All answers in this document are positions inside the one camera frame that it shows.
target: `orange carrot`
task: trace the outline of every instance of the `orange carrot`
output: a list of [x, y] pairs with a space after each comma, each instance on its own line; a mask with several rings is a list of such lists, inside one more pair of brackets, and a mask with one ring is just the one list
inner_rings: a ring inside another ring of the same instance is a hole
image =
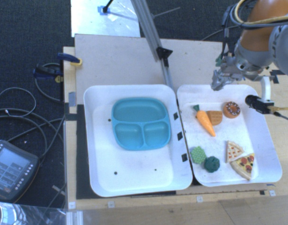
[[199, 110], [199, 105], [196, 105], [193, 107], [196, 111], [196, 118], [197, 120], [200, 122], [200, 124], [213, 136], [215, 137], [215, 131], [213, 128], [213, 125], [208, 117], [208, 115], [206, 114], [205, 111]]

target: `toy pizza slice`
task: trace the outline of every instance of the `toy pizza slice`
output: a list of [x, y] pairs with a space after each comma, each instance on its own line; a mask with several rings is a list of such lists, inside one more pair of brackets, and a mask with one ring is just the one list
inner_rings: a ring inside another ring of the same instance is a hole
[[233, 161], [230, 164], [239, 175], [246, 178], [247, 180], [250, 180], [254, 159], [255, 154], [251, 153], [247, 156], [238, 158], [236, 161]]
[[226, 160], [227, 163], [235, 161], [243, 153], [244, 150], [241, 146], [239, 146], [235, 142], [231, 141], [227, 142], [227, 160]]

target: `blue plate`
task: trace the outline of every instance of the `blue plate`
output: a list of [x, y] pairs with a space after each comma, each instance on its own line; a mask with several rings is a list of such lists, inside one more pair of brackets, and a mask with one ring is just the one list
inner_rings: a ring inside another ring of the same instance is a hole
[[171, 137], [168, 111], [154, 98], [117, 101], [112, 109], [112, 125], [117, 143], [127, 150], [158, 149]]

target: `white tray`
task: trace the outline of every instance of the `white tray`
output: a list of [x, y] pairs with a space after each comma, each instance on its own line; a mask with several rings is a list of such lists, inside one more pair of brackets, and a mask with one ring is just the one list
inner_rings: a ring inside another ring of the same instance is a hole
[[[281, 178], [282, 169], [277, 157], [264, 115], [249, 108], [245, 103], [248, 95], [257, 95], [247, 85], [227, 85], [220, 91], [213, 91], [209, 85], [183, 85], [178, 89], [180, 112], [186, 141], [191, 151], [200, 146], [207, 157], [220, 160], [218, 171], [209, 173], [202, 165], [193, 164], [196, 179], [204, 186], [214, 187], [241, 183], [276, 182]], [[235, 119], [223, 116], [219, 125], [214, 126], [216, 137], [210, 136], [195, 119], [193, 106], [201, 110], [222, 111], [225, 102], [236, 102], [241, 109]], [[238, 175], [226, 161], [226, 143], [234, 141], [243, 147], [243, 155], [254, 152], [255, 161], [250, 181]]]
[[[113, 134], [112, 107], [123, 98], [147, 97], [167, 108], [171, 138], [160, 149], [130, 151], [119, 146]], [[84, 108], [89, 153], [90, 183], [99, 196], [110, 197], [172, 190], [190, 186], [193, 174], [187, 158], [176, 96], [165, 85], [93, 86], [84, 93]]]

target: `donut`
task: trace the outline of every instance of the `donut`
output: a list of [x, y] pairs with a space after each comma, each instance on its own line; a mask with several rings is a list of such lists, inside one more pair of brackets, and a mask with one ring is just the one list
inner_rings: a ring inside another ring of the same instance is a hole
[[228, 102], [223, 107], [223, 114], [228, 118], [236, 118], [239, 116], [241, 110], [237, 103]]

